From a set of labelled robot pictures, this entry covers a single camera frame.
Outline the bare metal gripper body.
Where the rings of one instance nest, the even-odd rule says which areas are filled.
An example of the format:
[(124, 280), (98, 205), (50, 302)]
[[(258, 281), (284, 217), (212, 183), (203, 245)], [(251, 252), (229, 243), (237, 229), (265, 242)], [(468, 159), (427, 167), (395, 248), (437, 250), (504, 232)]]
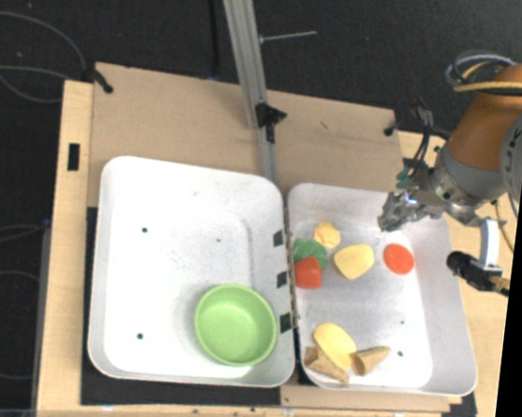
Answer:
[(418, 171), (410, 179), (404, 195), (419, 216), (439, 218), (445, 213), (461, 225), (475, 227), (484, 221), (477, 210), (485, 200), (473, 198), (446, 171)]

